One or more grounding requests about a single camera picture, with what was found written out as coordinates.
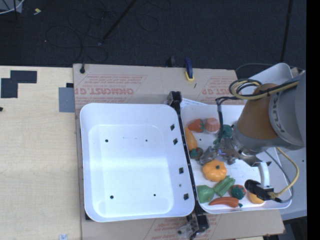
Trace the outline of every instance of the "green pepper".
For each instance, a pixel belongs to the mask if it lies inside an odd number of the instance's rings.
[[[215,195],[213,188],[207,185],[196,186],[196,191],[198,193],[198,200],[200,204],[210,202]]]

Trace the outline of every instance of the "black floor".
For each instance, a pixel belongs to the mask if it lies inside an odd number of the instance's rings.
[[[279,62],[306,69],[307,0],[137,0],[104,38],[131,1],[24,0],[17,13],[4,7],[0,65],[164,67],[173,56],[176,67],[188,57],[194,68],[237,69],[238,78]]]

